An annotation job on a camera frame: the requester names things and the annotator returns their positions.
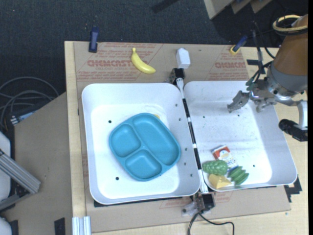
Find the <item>wooden table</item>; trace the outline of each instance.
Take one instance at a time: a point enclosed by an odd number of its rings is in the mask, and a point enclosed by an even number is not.
[[[257,59],[255,48],[243,47],[243,58]],[[71,168],[71,188],[72,188],[72,211],[74,217],[87,215],[85,204],[85,189],[83,179],[82,150],[79,117],[77,115],[78,97],[75,69],[74,42],[65,42],[66,55],[66,77],[67,77],[67,106],[68,106],[68,131],[69,131],[69,152]],[[266,55],[264,63],[270,61]],[[255,73],[255,67],[246,64],[249,76]],[[306,95],[297,95],[295,99],[307,99]],[[298,110],[296,107],[284,105],[275,106],[279,119],[287,118],[297,121]],[[286,140],[290,147],[294,162],[298,170],[298,177],[302,186],[299,195],[292,196],[291,211],[268,214],[258,214],[242,217],[233,217],[219,221],[232,221],[235,224],[236,234],[290,234],[303,235],[309,233],[308,226],[308,143],[298,142],[286,135]],[[101,232],[99,235],[119,235],[119,234],[186,234],[188,223],[178,223],[172,225],[160,225],[136,229]],[[193,234],[231,234],[231,226],[213,226],[205,221],[196,222],[192,228]]]

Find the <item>yellow cheese wedge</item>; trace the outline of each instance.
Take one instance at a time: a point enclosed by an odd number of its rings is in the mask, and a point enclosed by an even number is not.
[[[215,174],[210,174],[209,182],[215,189],[231,185],[231,182],[226,177]]]

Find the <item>black floor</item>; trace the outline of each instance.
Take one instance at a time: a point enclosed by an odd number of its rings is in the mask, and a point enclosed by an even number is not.
[[[164,1],[172,2],[164,6]],[[65,91],[64,41],[88,41],[93,25],[98,41],[178,44],[235,44],[250,35],[256,21],[262,32],[285,14],[308,13],[308,0],[274,0],[254,14],[250,5],[234,15],[231,7],[210,20],[203,0],[0,0],[0,93],[54,92],[32,76]],[[265,45],[278,47],[275,33]],[[249,39],[247,46],[254,46]],[[0,107],[10,99],[0,94]]]

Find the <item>banana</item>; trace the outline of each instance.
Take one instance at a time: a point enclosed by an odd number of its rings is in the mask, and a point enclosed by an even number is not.
[[[140,59],[140,57],[138,56],[136,52],[136,48],[133,48],[131,60],[132,60],[133,65],[143,73],[153,74],[156,72],[156,70],[153,67],[151,67],[150,65],[147,65]]]

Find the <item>blue plate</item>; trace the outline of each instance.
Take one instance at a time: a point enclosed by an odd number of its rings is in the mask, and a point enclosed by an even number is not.
[[[139,181],[162,175],[180,158],[179,143],[150,113],[135,115],[115,127],[109,145],[125,170]]]

